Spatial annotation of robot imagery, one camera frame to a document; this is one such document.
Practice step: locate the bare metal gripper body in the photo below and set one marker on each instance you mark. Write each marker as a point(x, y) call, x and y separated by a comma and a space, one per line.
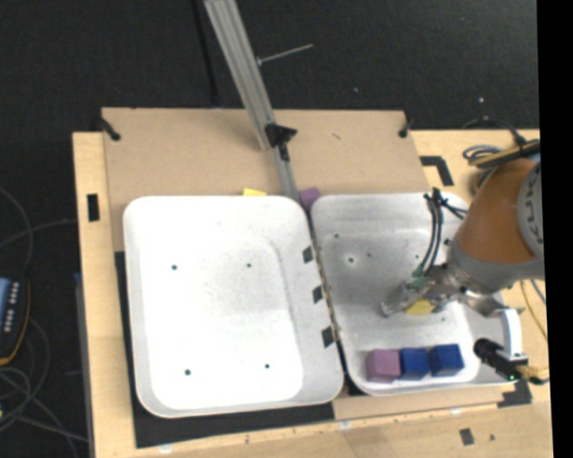
point(445, 283)

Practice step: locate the white plastic tray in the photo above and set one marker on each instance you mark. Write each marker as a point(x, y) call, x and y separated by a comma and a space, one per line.
point(377, 276)
point(223, 310)

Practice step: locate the brown cardboard board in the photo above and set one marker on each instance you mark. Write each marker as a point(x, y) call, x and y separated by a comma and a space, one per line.
point(194, 151)

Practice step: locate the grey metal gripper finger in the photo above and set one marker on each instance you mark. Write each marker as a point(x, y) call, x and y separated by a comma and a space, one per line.
point(394, 301)
point(439, 305)

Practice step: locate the blue cube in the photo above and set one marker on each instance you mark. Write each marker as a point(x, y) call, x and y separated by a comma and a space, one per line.
point(414, 362)
point(446, 358)

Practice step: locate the yellow cube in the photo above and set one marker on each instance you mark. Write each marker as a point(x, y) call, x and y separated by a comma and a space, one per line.
point(418, 307)
point(254, 192)

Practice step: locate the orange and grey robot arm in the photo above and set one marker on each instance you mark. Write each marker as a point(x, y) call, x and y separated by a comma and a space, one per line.
point(495, 225)

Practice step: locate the black cylinder on white bracket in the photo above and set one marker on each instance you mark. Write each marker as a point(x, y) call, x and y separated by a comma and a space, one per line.
point(495, 354)

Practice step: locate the purple cube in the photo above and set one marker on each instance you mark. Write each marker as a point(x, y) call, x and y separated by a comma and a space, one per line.
point(382, 364)
point(310, 197)

